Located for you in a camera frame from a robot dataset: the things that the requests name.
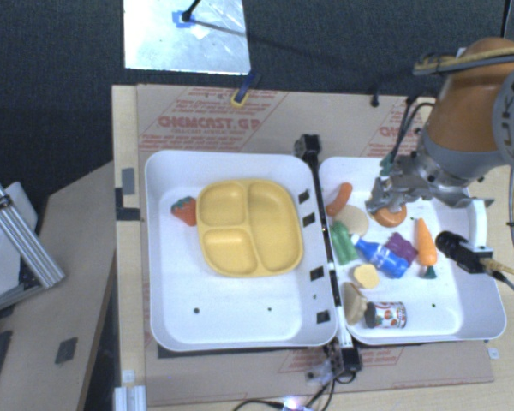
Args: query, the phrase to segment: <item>toy carrot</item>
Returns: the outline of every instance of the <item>toy carrot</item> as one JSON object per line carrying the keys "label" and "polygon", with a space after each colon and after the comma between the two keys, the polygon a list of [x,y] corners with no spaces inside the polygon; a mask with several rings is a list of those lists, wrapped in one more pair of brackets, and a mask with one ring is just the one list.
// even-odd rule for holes
{"label": "toy carrot", "polygon": [[352,184],[349,182],[342,182],[339,192],[333,202],[326,205],[326,213],[331,217],[337,215],[341,209],[346,206],[346,203],[350,198],[350,194],[352,194]]}
{"label": "toy carrot", "polygon": [[419,250],[419,262],[427,267],[425,278],[435,278],[433,266],[438,261],[438,252],[434,240],[428,231],[428,227],[422,218],[417,221],[417,250]]}
{"label": "toy carrot", "polygon": [[171,206],[171,214],[181,219],[186,225],[194,227],[196,225],[196,200],[191,196],[178,200]]}

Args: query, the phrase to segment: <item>blue toy bottle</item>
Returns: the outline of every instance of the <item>blue toy bottle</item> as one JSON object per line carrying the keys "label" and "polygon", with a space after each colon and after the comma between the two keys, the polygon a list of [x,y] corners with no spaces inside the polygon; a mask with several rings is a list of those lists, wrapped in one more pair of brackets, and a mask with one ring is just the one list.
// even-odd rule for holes
{"label": "blue toy bottle", "polygon": [[391,250],[377,242],[366,242],[359,235],[352,235],[352,243],[370,263],[388,277],[400,278],[408,269],[408,261],[394,254]]}

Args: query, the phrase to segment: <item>metal frame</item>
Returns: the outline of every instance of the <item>metal frame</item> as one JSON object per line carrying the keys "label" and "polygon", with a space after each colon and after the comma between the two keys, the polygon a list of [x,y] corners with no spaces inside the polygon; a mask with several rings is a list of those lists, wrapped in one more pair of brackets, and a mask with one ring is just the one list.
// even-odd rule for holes
{"label": "metal frame", "polygon": [[29,289],[24,284],[0,295],[0,309],[17,301],[48,289],[64,279],[65,275],[51,256],[45,251],[39,238],[28,227],[15,207],[15,203],[6,194],[0,184],[0,228],[13,243],[28,268],[38,280],[39,286]]}

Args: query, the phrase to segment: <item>wooden table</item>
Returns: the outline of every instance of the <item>wooden table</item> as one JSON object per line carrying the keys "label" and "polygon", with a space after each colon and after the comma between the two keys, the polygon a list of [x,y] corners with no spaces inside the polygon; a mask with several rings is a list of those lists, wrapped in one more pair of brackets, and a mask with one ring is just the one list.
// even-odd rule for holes
{"label": "wooden table", "polygon": [[[0,319],[0,333],[13,332],[0,411],[84,408],[115,278],[112,163],[49,198],[40,239],[66,278]],[[59,346],[73,338],[73,358],[57,364]]]}

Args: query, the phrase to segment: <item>purple toy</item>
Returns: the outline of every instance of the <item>purple toy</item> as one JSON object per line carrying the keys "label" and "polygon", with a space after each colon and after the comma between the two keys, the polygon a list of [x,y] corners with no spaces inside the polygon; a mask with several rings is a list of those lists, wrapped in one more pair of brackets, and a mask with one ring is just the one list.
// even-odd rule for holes
{"label": "purple toy", "polygon": [[411,242],[406,241],[398,232],[394,233],[388,242],[385,244],[398,257],[404,258],[411,265],[411,262],[417,257],[417,250],[413,248]]}

